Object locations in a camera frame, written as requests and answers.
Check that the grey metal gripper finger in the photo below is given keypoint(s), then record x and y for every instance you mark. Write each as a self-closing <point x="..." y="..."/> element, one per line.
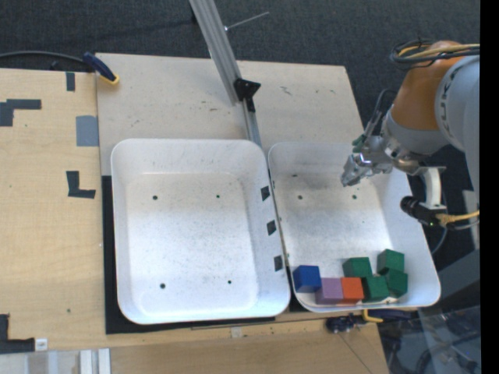
<point x="359" y="175"/>
<point x="347" y="177"/>

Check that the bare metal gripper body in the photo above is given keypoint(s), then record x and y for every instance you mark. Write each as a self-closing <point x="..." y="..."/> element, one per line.
<point x="375" y="158"/>

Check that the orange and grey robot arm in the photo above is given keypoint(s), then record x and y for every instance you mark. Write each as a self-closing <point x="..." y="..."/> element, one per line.
<point x="423" y="96"/>

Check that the white plastic tray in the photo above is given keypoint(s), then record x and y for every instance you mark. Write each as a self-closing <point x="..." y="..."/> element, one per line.
<point x="195" y="240"/>
<point x="335" y="228"/>

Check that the green cube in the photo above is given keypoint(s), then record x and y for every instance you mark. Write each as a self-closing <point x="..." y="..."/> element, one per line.
<point x="356" y="267"/>
<point x="376" y="288"/>
<point x="390" y="260"/>
<point x="397" y="282"/>

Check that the blue cube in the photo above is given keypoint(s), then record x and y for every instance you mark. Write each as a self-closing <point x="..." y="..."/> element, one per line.
<point x="306" y="278"/>

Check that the orange cube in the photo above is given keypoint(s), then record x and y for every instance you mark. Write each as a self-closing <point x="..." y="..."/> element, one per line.
<point x="352" y="289"/>

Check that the purple cube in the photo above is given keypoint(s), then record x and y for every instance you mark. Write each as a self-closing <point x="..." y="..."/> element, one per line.
<point x="330" y="290"/>

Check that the black cylinder on white bracket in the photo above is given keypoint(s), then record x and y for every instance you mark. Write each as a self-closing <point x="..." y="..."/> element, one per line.
<point x="423" y="209"/>

